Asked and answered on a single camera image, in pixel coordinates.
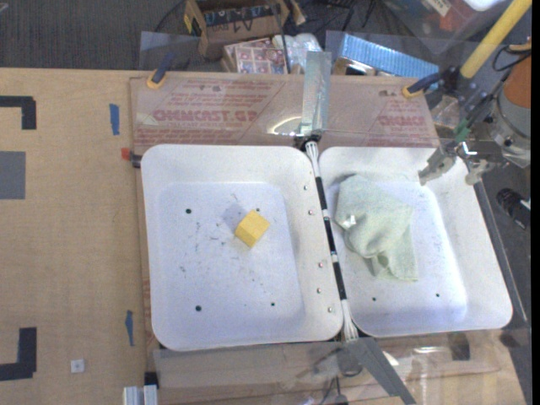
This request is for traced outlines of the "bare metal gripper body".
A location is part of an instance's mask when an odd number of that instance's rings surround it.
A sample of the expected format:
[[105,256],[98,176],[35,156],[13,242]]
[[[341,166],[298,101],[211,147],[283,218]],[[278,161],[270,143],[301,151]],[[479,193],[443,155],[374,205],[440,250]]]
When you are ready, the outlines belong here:
[[526,168],[531,162],[531,123],[514,124],[505,118],[462,121],[454,130],[457,152],[463,159],[512,164]]

